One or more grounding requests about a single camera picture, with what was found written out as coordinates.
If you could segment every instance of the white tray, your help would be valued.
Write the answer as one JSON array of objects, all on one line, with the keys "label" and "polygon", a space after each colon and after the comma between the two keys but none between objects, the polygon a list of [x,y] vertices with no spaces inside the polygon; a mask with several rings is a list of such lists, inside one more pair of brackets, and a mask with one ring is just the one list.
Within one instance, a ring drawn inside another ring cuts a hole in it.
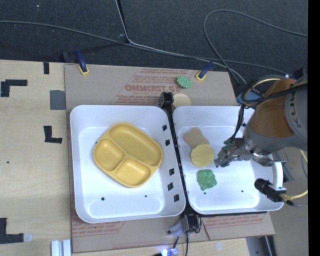
[{"label": "white tray", "polygon": [[[95,164],[96,141],[112,125],[130,123],[157,141],[163,160],[137,188],[125,187]],[[167,114],[156,106],[81,105],[70,114],[75,209],[88,223],[179,215],[186,199]]]},{"label": "white tray", "polygon": [[[191,207],[203,215],[249,213],[274,211],[282,207],[282,202],[273,202],[254,186],[256,179],[273,181],[271,167],[263,167],[250,161],[233,161],[227,167],[196,167],[190,159],[191,149],[183,135],[197,127],[207,138],[217,158],[224,141],[235,131],[238,120],[237,106],[181,106],[173,112],[173,120],[184,174],[187,196]],[[244,110],[244,122],[248,122],[252,109]],[[237,138],[243,134],[243,127]],[[217,185],[201,191],[197,183],[197,171],[211,169]]]}]

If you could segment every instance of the cardboard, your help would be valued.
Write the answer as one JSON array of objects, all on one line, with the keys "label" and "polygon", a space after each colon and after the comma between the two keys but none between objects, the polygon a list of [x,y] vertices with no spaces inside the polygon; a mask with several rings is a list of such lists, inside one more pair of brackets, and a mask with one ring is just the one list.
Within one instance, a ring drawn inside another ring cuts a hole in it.
[{"label": "cardboard", "polygon": [[[90,73],[82,75],[76,64],[64,66],[72,251],[171,245],[176,237],[167,236],[166,228],[176,224],[179,216],[99,224],[86,223],[77,216],[70,112],[79,105],[157,105],[162,92],[185,94],[193,106],[236,106],[229,75],[209,71],[203,81],[197,81],[195,75],[199,70],[101,65],[89,65],[88,68]],[[179,87],[176,83],[178,76],[188,77],[193,86]],[[200,232],[190,235],[191,243],[274,234],[269,213],[203,217],[202,222]]]}]

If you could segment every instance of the green leaf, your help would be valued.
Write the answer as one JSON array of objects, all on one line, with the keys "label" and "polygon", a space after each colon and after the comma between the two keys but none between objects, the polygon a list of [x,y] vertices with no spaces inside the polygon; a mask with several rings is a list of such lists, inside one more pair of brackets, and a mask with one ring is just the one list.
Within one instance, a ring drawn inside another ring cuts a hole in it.
[{"label": "green leaf", "polygon": [[196,173],[196,181],[199,183],[202,191],[217,185],[216,177],[211,169],[199,170]]}]

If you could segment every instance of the green textured object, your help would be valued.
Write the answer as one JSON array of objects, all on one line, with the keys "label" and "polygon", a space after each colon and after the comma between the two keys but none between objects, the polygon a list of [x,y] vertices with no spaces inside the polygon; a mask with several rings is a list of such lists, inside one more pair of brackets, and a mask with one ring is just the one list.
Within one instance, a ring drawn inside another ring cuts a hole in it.
[{"label": "green textured object", "polygon": [[190,88],[192,86],[192,82],[190,79],[184,75],[178,76],[176,78],[177,84],[182,88]]},{"label": "green textured object", "polygon": [[216,176],[210,169],[199,170],[196,173],[196,181],[199,183],[202,191],[217,185]]}]

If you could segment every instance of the yellow bowl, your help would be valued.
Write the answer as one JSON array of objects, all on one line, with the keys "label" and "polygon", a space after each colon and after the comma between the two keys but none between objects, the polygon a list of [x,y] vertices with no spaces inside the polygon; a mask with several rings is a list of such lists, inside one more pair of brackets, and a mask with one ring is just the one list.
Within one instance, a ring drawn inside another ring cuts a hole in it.
[{"label": "yellow bowl", "polygon": [[95,164],[120,184],[136,188],[147,182],[163,160],[161,146],[134,125],[112,125],[93,149]]}]

